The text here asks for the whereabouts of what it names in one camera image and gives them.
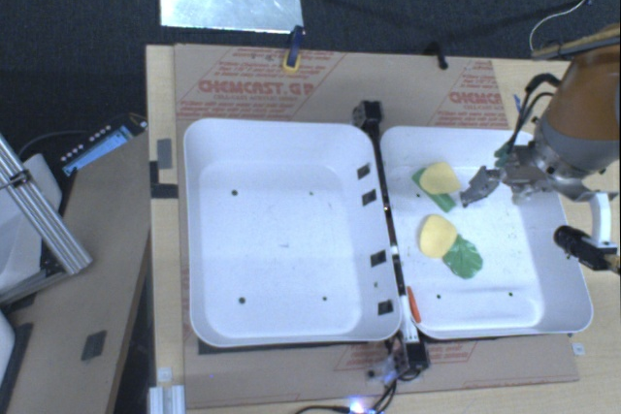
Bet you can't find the green rectangular toy piece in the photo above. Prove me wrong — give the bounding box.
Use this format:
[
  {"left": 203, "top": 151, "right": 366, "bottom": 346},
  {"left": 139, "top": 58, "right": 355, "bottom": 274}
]
[{"left": 411, "top": 166, "right": 458, "bottom": 214}]

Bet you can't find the green toy lettuce leaf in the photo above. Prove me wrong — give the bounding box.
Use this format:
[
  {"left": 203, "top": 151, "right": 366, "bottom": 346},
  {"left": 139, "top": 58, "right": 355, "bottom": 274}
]
[{"left": 441, "top": 234, "right": 484, "bottom": 280}]

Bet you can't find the thin black and white rod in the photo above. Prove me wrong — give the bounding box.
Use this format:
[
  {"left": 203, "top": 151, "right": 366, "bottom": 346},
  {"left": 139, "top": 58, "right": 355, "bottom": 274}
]
[{"left": 367, "top": 120, "right": 419, "bottom": 346}]

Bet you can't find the white plastic tray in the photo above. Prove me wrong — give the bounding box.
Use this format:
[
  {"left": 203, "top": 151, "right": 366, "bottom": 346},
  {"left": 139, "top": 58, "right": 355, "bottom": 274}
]
[
  {"left": 182, "top": 116, "right": 405, "bottom": 350},
  {"left": 379, "top": 125, "right": 595, "bottom": 341}
]

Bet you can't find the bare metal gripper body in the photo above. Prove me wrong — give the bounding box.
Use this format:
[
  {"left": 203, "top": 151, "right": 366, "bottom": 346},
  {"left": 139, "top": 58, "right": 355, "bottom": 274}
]
[{"left": 498, "top": 143, "right": 605, "bottom": 202}]

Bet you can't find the black cylinder on white bracket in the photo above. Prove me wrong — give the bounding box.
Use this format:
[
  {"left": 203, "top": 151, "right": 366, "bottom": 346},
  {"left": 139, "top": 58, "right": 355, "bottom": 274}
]
[{"left": 553, "top": 191, "right": 620, "bottom": 271}]

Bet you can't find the brown cardboard board, red print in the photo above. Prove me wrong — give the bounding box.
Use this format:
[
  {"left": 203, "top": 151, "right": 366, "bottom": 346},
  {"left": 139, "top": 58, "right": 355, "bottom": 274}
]
[{"left": 173, "top": 44, "right": 581, "bottom": 409}]

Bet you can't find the orange carrot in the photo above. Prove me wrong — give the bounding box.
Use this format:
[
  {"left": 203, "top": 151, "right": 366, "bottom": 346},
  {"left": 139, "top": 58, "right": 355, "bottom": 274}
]
[{"left": 406, "top": 286, "right": 422, "bottom": 324}]

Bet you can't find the yellow oval toy piece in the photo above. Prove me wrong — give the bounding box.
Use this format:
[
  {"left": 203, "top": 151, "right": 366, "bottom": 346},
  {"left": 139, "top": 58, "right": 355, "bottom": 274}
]
[
  {"left": 418, "top": 161, "right": 462, "bottom": 196},
  {"left": 418, "top": 213, "right": 459, "bottom": 259}
]

